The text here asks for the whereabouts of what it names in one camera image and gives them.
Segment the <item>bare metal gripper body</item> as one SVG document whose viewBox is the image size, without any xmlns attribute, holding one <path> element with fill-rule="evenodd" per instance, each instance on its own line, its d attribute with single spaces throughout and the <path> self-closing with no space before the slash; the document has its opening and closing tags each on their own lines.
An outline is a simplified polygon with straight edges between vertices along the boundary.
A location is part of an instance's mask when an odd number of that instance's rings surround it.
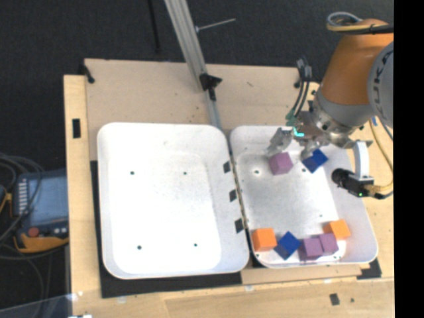
<svg viewBox="0 0 424 318">
<path fill-rule="evenodd" d="M 357 127 L 348 127 L 324 111 L 301 111 L 294 127 L 298 133 L 304 134 L 303 140 L 310 147 L 333 144 L 342 149 L 351 149 L 355 144 L 350 135 Z"/>
</svg>

